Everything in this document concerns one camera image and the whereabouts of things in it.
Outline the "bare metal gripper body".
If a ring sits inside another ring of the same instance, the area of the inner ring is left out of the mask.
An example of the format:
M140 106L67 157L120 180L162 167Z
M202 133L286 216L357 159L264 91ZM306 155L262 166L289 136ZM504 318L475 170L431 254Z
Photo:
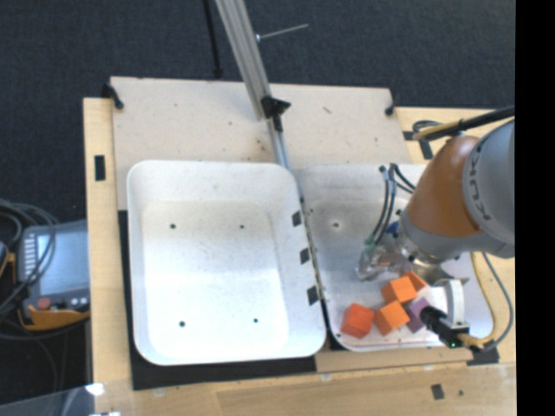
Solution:
M379 244L377 249L380 251L378 261L388 263L390 271L399 274L414 272L425 282L443 282L452 279L452 276L443 269L442 260L419 250L409 251L403 247L399 249L393 241Z

